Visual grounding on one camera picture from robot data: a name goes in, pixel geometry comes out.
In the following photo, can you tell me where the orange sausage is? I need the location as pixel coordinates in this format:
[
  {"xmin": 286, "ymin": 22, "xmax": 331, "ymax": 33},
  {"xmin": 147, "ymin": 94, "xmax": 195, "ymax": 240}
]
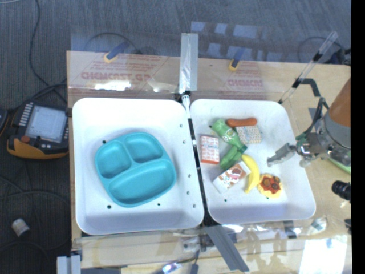
[{"xmin": 226, "ymin": 117, "xmax": 258, "ymax": 128}]

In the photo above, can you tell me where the brown cardboard board red print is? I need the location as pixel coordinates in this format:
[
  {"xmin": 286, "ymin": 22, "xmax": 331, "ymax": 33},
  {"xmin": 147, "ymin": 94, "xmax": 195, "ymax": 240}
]
[{"xmin": 66, "ymin": 50, "xmax": 352, "ymax": 269}]

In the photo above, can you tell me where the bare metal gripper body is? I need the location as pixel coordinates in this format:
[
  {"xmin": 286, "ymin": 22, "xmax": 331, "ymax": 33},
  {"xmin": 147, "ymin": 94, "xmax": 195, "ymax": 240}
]
[{"xmin": 295, "ymin": 132, "xmax": 352, "ymax": 168}]

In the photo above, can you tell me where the small grey can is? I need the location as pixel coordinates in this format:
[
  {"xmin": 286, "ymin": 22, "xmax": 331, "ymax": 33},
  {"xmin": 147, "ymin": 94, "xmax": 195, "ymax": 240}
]
[{"xmin": 11, "ymin": 217, "xmax": 31, "ymax": 237}]

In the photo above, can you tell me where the white carton with food print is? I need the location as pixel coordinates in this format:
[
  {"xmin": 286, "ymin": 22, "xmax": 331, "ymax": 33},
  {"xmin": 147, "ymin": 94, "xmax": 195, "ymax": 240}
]
[{"xmin": 212, "ymin": 161, "xmax": 252, "ymax": 194}]

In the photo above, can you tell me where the patterned pale packet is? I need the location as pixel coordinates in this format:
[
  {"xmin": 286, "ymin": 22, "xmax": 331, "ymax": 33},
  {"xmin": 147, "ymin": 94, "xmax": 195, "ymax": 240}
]
[{"xmin": 236, "ymin": 124, "xmax": 263, "ymax": 146}]

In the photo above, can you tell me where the yellow banana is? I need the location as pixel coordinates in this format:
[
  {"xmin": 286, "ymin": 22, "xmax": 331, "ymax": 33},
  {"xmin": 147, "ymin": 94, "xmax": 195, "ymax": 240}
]
[{"xmin": 240, "ymin": 153, "xmax": 261, "ymax": 195}]

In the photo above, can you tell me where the green plastic bottle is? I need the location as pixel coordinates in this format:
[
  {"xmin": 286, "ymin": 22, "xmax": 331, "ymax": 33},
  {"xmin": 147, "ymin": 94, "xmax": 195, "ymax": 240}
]
[{"xmin": 210, "ymin": 118, "xmax": 249, "ymax": 154}]

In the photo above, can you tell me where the blue divided plate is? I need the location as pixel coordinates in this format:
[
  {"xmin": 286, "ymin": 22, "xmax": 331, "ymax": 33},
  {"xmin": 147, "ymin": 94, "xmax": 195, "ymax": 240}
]
[{"xmin": 94, "ymin": 131, "xmax": 178, "ymax": 208}]

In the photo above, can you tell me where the black cylinder on white bracket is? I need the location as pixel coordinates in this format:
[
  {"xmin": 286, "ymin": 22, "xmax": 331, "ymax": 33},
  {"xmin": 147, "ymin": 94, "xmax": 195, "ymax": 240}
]
[{"xmin": 331, "ymin": 180, "xmax": 352, "ymax": 202}]

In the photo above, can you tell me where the white plastic tray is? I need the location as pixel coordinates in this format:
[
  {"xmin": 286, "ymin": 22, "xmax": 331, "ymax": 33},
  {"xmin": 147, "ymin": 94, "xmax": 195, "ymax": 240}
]
[
  {"xmin": 71, "ymin": 96, "xmax": 205, "ymax": 236},
  {"xmin": 189, "ymin": 98, "xmax": 317, "ymax": 225}
]

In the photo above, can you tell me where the orange and white carton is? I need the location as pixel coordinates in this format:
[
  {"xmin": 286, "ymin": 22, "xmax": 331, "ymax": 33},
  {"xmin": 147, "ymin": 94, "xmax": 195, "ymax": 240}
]
[{"xmin": 199, "ymin": 135, "xmax": 221, "ymax": 165}]

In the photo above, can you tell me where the green toy vegetable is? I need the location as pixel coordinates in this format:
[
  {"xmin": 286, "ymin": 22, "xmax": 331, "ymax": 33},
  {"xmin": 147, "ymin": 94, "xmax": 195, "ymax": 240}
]
[{"xmin": 219, "ymin": 146, "xmax": 244, "ymax": 171}]

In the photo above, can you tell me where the yellow pizza slice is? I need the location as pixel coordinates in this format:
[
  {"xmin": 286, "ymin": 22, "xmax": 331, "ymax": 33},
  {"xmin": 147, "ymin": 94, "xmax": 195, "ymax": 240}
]
[{"xmin": 257, "ymin": 173, "xmax": 283, "ymax": 199}]

